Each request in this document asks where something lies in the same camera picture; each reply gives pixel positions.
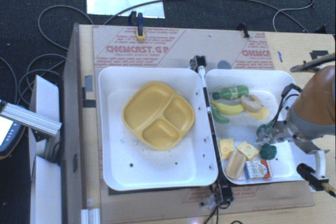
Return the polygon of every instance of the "toy banana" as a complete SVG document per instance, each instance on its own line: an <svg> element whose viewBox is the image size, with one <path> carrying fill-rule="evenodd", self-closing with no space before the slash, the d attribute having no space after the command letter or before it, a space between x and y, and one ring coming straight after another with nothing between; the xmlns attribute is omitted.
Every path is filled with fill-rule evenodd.
<svg viewBox="0 0 336 224"><path fill-rule="evenodd" d="M217 107L220 113L225 115L237 115L244 111L244 107L242 104L227 105L222 103L216 103L214 100L211 100L210 103Z"/></svg>

